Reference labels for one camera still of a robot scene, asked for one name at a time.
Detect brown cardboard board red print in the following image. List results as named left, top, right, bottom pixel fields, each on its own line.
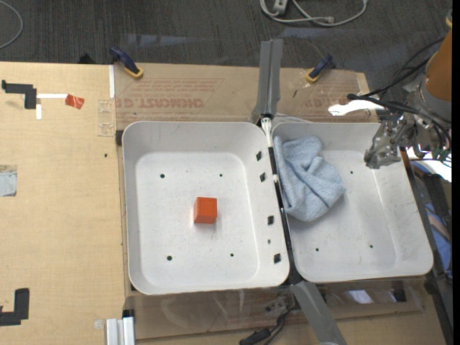
left=114, top=62, right=426, bottom=341

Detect orange cube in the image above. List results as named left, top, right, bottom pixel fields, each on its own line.
left=193, top=196, right=219, bottom=225

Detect white plastic tray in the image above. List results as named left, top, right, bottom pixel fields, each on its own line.
left=271, top=121, right=435, bottom=285
left=121, top=120, right=291, bottom=296

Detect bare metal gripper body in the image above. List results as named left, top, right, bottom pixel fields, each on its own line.
left=372, top=115, right=420, bottom=157

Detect light blue towel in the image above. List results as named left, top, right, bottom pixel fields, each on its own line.
left=273, top=135, right=347, bottom=224

